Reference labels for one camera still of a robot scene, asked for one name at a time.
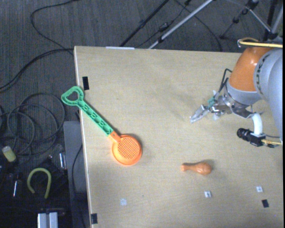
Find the small white marker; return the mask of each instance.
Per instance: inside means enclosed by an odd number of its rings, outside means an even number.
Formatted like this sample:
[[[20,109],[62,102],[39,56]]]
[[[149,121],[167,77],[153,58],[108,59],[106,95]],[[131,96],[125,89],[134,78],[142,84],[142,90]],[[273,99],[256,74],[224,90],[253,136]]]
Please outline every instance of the small white marker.
[[[127,200],[126,199],[120,199],[120,205],[121,206],[126,206],[127,205]]]
[[[210,191],[204,191],[204,193],[205,193],[205,197],[206,197],[206,198],[211,198],[211,197],[212,197]]]
[[[263,189],[262,189],[261,186],[258,186],[258,187],[256,187],[256,191],[257,191],[257,192],[263,192]]]

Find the wooden table surface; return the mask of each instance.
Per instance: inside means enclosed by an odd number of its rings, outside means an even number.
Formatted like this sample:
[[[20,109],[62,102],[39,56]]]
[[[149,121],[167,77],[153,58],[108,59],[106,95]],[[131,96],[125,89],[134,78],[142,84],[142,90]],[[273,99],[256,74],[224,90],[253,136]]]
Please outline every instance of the wooden table surface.
[[[91,227],[284,227],[283,147],[239,139],[238,128],[253,130],[253,123],[234,114],[190,123],[239,56],[75,47],[77,85],[83,89],[88,79],[85,101],[142,145],[135,165],[119,164],[112,142],[81,112]],[[268,104],[259,101],[254,111],[264,112],[264,133],[278,135]],[[212,166],[211,174],[181,171],[184,162],[200,161]]]

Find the tripod leg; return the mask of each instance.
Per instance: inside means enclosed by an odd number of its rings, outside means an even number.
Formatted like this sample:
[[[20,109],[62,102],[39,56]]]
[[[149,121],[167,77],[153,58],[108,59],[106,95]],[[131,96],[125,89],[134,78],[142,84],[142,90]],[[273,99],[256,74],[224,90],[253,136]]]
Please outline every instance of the tripod leg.
[[[277,2],[278,2],[278,0],[271,0],[269,14],[268,14],[268,18],[267,18],[267,24],[269,26],[271,26]],[[267,30],[265,30],[263,41],[266,41],[268,39],[268,37],[269,37],[269,32]]]
[[[283,20],[283,5],[282,5],[282,7],[280,9],[280,12],[279,12],[279,14],[278,14],[278,16],[276,18],[276,21],[275,21],[274,25],[272,27],[271,33],[273,35],[276,35],[278,33],[278,29],[279,29],[279,26],[280,26],[282,20]]]
[[[153,10],[151,14],[149,14],[149,16],[129,35],[129,37],[120,44],[120,47],[123,47],[133,36],[135,36],[136,33],[142,29],[168,1],[169,0],[164,0],[155,10]]]
[[[155,43],[153,43],[149,49],[154,48],[156,45],[159,43],[163,42],[163,40],[169,36],[171,33],[173,33],[175,30],[177,30],[181,25],[186,23],[189,19],[191,19],[194,15],[196,15],[199,11],[201,11],[204,7],[209,5],[211,2],[216,1],[216,0],[207,0],[205,1],[202,5],[200,5],[196,10],[194,10],[191,14],[189,14],[186,18],[184,18],[180,23],[175,25],[172,29],[170,29],[166,34],[160,36]]]
[[[232,23],[230,24],[230,26],[225,30],[225,32],[222,35],[219,36],[219,38],[225,39],[226,38],[225,35],[231,29],[231,27],[239,22],[240,17],[242,15],[246,15],[249,11],[255,9],[255,7],[258,5],[258,1],[259,0],[249,0],[245,5],[245,7],[240,11],[240,13],[232,19]]]

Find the gray floor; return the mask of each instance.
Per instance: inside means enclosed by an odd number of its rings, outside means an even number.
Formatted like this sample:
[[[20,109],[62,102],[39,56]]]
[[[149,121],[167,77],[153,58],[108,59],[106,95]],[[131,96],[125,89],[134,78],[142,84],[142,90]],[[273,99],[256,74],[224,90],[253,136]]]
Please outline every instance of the gray floor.
[[[66,107],[64,116],[61,105],[54,97],[60,98],[62,93],[76,84],[72,51],[68,53],[61,50],[38,57],[62,47],[38,34],[31,23],[31,14],[35,10],[66,1],[69,0],[0,0],[0,87],[25,68],[13,84],[0,90],[0,105],[4,112],[10,113],[26,97],[31,96],[25,103],[44,106],[47,110],[40,106],[27,107],[25,110],[25,113],[34,119],[35,139],[50,136],[64,121],[78,120],[77,109]],[[161,25],[175,19],[185,1],[170,0],[125,46],[150,47],[160,34],[141,44],[157,32]],[[206,1],[192,0],[169,29]],[[37,11],[34,13],[33,21],[39,32],[64,48],[74,48],[77,45],[116,47],[120,46],[162,2],[163,0],[77,0]],[[250,13],[242,16],[240,22],[228,30],[225,39],[220,39],[220,35],[232,24],[232,19],[247,2],[248,0],[212,2],[155,48],[242,52],[243,48],[237,46],[238,39],[253,37],[262,40],[264,37],[264,27]],[[254,10],[264,21],[267,20],[270,2],[260,0]],[[279,0],[276,11],[281,4],[282,0]],[[11,127],[12,132],[7,131],[3,136],[30,139],[33,134],[31,122],[20,114],[12,115],[14,117],[11,118],[14,118],[13,121],[18,125]],[[0,138],[0,144],[9,144],[10,140],[11,138],[7,137]],[[56,148],[57,144],[65,144],[62,128],[58,131],[57,138],[50,140],[53,141],[35,142],[32,153],[47,151],[31,158],[19,158],[20,166],[16,168],[17,171],[23,172],[26,177],[30,170],[40,165],[49,155],[55,157],[61,151]],[[18,140],[15,152],[20,152],[27,142]]]

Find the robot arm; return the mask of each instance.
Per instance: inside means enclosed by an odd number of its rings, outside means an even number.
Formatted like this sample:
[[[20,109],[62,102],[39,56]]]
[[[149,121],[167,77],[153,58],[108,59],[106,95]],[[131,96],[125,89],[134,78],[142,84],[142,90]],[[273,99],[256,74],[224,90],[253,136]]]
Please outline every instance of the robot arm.
[[[243,118],[251,118],[254,132],[240,128],[237,135],[256,146],[264,145],[262,140],[262,120],[258,113],[246,108],[263,99],[269,103],[281,142],[283,142],[283,50],[272,47],[248,47],[237,61],[230,79],[224,81],[219,91],[202,105],[193,116],[191,123],[207,113],[214,118],[234,113]]]

